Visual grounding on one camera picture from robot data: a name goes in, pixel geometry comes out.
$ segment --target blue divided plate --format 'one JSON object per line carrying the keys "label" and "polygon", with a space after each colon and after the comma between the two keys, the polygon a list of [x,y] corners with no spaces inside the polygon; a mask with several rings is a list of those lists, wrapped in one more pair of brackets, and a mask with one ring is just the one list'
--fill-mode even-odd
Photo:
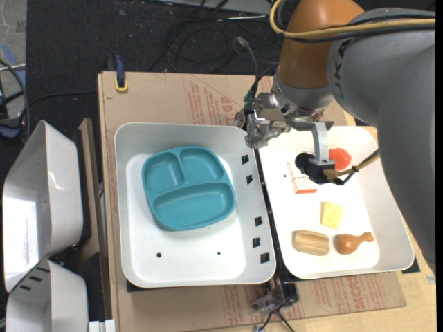
{"label": "blue divided plate", "polygon": [[142,168],[152,215],[168,230],[201,228],[225,219],[235,193],[224,166],[211,150],[176,147],[150,156]]}

